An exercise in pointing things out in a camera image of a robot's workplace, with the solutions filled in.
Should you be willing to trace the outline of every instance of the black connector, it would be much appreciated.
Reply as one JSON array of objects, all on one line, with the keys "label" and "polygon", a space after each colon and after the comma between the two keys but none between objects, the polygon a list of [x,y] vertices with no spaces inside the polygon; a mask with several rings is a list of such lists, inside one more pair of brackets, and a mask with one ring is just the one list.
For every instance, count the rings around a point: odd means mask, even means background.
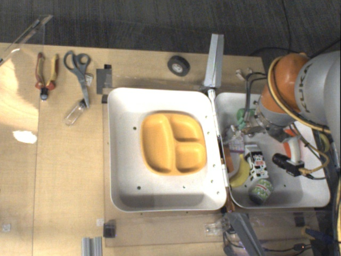
[{"label": "black connector", "polygon": [[272,157],[272,162],[276,164],[279,168],[286,170],[286,172],[293,177],[298,177],[301,175],[301,172],[298,170],[304,167],[304,163],[294,165],[288,162],[290,158],[288,156],[282,154],[274,154]]}]

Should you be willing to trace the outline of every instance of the wooden table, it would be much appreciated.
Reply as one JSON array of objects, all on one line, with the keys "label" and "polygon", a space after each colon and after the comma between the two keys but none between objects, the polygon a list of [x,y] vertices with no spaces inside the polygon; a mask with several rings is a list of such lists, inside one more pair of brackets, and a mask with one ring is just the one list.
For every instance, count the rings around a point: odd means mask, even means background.
[{"label": "wooden table", "polygon": [[[114,76],[156,78],[175,83],[200,84],[206,71],[206,54],[180,54],[191,65],[179,78],[168,70],[175,53],[110,50],[66,46],[27,45],[0,67],[0,223],[11,224],[0,232],[0,255],[80,255],[83,237],[102,236],[104,218],[103,105],[90,87],[91,108],[67,127],[63,119],[82,99],[75,75],[63,63],[73,50],[87,53],[87,69],[111,64]],[[44,73],[50,74],[51,59],[61,57],[56,89],[40,101],[35,85],[39,51],[45,55]],[[260,58],[224,56],[223,89],[243,91],[244,83],[234,72],[264,71]],[[262,84],[255,86],[260,92]],[[13,132],[28,131],[35,143],[23,143]],[[222,243],[105,247],[103,255],[224,255]]]}]

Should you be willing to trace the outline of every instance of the gray floor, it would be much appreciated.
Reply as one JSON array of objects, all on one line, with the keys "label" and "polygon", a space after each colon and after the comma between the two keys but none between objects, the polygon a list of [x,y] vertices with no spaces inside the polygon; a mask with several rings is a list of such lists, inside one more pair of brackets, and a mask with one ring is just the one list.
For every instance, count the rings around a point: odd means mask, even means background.
[{"label": "gray floor", "polygon": [[[340,37],[340,0],[283,0],[291,48],[311,55]],[[225,54],[287,48],[281,0],[0,0],[0,41],[53,14],[46,44],[207,53],[211,33],[225,35]],[[19,21],[11,15],[24,14]],[[340,43],[331,50],[339,50]],[[258,55],[267,67],[285,51]]]}]

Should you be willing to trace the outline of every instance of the yellow plate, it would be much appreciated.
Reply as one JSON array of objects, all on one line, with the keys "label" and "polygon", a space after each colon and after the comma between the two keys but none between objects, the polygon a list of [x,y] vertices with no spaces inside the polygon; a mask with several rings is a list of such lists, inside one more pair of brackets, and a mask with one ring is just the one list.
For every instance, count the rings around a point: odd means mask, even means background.
[{"label": "yellow plate", "polygon": [[147,116],[141,124],[141,150],[147,168],[161,175],[195,173],[207,160],[200,124],[183,114]]}]

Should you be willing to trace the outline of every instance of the scissors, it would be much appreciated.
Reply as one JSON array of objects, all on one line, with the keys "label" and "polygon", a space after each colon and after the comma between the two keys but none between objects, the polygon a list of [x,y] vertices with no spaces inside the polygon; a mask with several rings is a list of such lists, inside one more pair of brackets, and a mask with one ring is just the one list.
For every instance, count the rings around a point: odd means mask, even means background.
[{"label": "scissors", "polygon": [[[67,57],[70,55],[71,55],[71,62],[72,62],[73,67],[69,67],[67,62],[66,62]],[[65,67],[70,72],[72,72],[73,74],[75,74],[77,76],[77,79],[80,83],[80,87],[82,88],[82,93],[83,93],[85,105],[87,108],[90,107],[90,102],[89,102],[89,95],[88,95],[87,88],[86,88],[85,71],[86,71],[86,68],[89,65],[89,63],[90,63],[90,57],[89,57],[89,55],[87,55],[85,53],[75,55],[74,52],[72,50],[70,50],[64,56]]]}]

